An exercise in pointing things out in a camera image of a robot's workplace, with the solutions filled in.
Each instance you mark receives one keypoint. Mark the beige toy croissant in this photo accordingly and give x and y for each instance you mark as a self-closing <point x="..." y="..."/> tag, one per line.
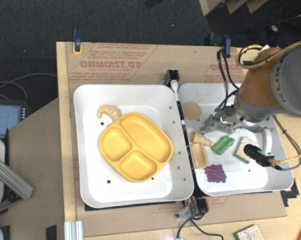
<point x="110" y="111"/>

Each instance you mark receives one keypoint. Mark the black cylinder on white bracket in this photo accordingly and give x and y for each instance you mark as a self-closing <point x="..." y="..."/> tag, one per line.
<point x="255" y="154"/>

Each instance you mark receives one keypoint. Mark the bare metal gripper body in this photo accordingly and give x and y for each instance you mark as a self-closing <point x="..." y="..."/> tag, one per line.
<point x="231" y="117"/>

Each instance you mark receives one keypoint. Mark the tan round biscuit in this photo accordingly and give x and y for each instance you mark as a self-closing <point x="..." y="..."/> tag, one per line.
<point x="192" y="110"/>

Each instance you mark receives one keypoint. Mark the green toy asparagus bundle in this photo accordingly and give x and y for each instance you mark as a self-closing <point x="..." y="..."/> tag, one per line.
<point x="223" y="144"/>

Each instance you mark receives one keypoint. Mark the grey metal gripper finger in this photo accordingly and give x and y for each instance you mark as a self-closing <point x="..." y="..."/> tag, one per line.
<point x="208" y="124"/>
<point x="229" y="130"/>

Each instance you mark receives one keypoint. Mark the thin black and white rod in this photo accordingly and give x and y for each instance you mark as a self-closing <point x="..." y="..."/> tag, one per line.
<point x="183" y="124"/>

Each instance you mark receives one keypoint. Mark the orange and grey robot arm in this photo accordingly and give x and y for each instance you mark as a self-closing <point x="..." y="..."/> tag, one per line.
<point x="261" y="86"/>

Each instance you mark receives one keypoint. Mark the beige toy hot dog bun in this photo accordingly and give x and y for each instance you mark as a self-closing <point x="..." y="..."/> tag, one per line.
<point x="199" y="156"/>

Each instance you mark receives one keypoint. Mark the tan toy ice cream cone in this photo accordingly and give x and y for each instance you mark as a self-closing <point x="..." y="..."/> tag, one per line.
<point x="199" y="138"/>

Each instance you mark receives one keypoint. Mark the brown cardboard board red print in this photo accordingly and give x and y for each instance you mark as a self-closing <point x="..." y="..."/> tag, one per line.
<point x="140" y="59"/>

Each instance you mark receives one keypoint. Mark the purple toy grapes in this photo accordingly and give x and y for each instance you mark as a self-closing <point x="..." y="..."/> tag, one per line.
<point x="215" y="173"/>

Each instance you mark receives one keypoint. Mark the white plastic tray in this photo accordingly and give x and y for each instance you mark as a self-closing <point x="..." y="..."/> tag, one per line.
<point x="240" y="179"/>
<point x="90" y="159"/>

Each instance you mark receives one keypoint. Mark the patterned square sponge green edge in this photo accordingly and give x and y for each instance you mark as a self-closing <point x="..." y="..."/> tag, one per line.
<point x="241" y="147"/>
<point x="250" y="233"/>

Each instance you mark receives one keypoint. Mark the yellow divided plate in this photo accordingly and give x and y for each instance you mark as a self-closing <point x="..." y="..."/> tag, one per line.
<point x="138" y="146"/>

